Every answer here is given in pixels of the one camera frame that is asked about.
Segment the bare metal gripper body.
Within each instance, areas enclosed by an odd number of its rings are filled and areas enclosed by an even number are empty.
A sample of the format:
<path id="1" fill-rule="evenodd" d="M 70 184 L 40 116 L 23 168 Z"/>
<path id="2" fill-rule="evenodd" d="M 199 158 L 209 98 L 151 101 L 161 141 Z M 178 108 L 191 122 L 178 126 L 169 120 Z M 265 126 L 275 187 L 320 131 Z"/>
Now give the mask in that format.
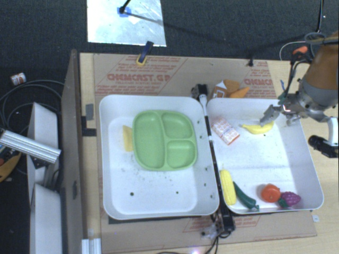
<path id="1" fill-rule="evenodd" d="M 279 97 L 281 113 L 286 116 L 289 122 L 299 119 L 311 118 L 317 122 L 328 122 L 330 117 L 324 112 L 327 107 L 320 106 L 307 94 L 303 93 L 282 93 Z"/>

